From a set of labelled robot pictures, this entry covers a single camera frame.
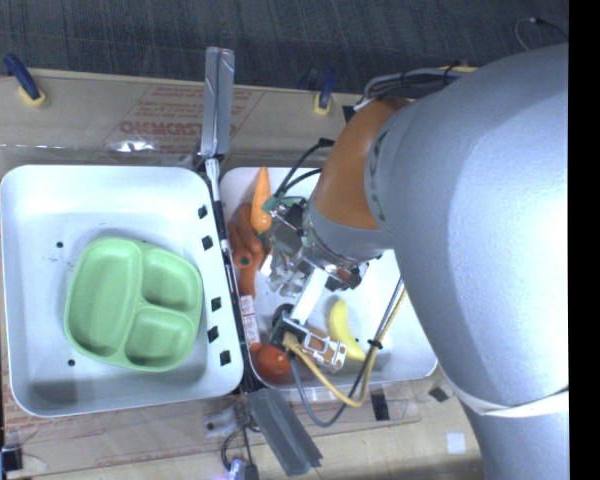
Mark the red tomato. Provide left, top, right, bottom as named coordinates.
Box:
left=256, top=343, right=293, bottom=382

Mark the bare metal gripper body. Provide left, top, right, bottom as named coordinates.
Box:
left=265, top=198, right=370, bottom=292

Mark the white plastic tray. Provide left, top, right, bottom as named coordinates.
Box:
left=218, top=166, right=439, bottom=392
left=0, top=163, right=245, bottom=418

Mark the brown cardboard board red print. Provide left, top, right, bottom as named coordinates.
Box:
left=0, top=67, right=483, bottom=480

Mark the green divided plate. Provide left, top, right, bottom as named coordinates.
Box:
left=63, top=236, right=205, bottom=373

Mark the orange-brown sausage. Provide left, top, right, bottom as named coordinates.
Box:
left=227, top=203, right=267, bottom=268

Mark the red and white packet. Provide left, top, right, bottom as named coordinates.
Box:
left=239, top=294, right=262, bottom=347

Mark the orange carrot with green end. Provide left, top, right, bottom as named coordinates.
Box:
left=232, top=251, right=259, bottom=300

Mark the yellow banana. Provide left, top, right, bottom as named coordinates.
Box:
left=327, top=298, right=368, bottom=363

